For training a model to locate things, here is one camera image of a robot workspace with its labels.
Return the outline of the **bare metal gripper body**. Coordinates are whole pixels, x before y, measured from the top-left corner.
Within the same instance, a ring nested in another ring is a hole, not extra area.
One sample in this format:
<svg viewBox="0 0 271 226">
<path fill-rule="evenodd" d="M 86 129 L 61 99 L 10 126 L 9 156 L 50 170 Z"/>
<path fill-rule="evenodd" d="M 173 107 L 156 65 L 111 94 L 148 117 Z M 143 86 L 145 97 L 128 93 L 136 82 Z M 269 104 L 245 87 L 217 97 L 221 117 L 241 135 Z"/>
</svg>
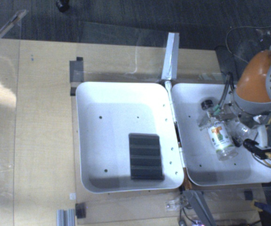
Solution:
<svg viewBox="0 0 271 226">
<path fill-rule="evenodd" d="M 225 103 L 216 118 L 220 121 L 237 121 L 242 117 L 241 111 L 232 103 Z"/>
</svg>

